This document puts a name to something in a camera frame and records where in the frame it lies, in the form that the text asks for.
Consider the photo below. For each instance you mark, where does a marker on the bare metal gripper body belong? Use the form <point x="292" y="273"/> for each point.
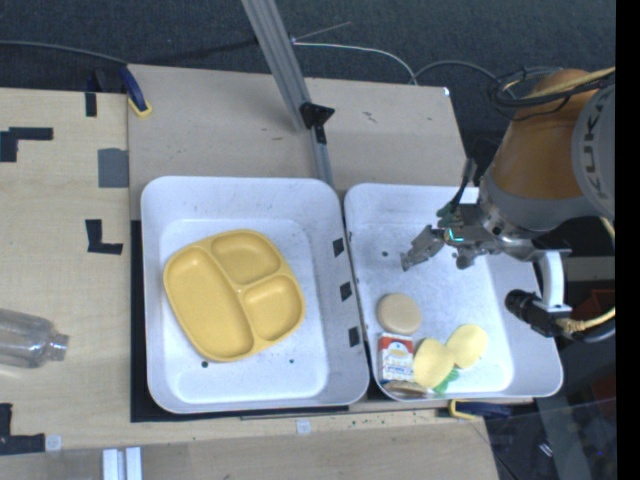
<point x="487" y="230"/>

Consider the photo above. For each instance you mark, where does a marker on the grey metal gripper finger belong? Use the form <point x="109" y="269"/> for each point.
<point x="466" y="260"/>
<point x="422" y="249"/>

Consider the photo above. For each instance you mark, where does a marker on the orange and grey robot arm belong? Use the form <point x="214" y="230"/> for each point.
<point x="530" y="163"/>

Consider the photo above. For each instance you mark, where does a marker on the white plastic tray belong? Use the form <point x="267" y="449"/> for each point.
<point x="450" y="288"/>
<point x="310" y="368"/>

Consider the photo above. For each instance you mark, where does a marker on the beige round biscuit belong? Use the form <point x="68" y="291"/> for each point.
<point x="398" y="313"/>

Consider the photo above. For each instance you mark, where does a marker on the yellow oval toy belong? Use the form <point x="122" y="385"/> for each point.
<point x="468" y="345"/>
<point x="432" y="363"/>

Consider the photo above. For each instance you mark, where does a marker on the red and white carton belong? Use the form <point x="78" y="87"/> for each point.
<point x="395" y="358"/>

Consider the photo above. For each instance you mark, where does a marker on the green toy leaf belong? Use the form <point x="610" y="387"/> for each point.
<point x="446" y="383"/>

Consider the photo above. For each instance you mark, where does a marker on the brown bread slice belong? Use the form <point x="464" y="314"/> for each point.
<point x="405" y="389"/>

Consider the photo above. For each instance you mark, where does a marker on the yellow divided plate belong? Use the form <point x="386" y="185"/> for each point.
<point x="215" y="298"/>

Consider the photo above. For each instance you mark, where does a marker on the clear plastic bottle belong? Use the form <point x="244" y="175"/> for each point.
<point x="27" y="338"/>

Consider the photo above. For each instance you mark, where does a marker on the black cylinder on white bracket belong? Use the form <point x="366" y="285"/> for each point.
<point x="532" y="310"/>

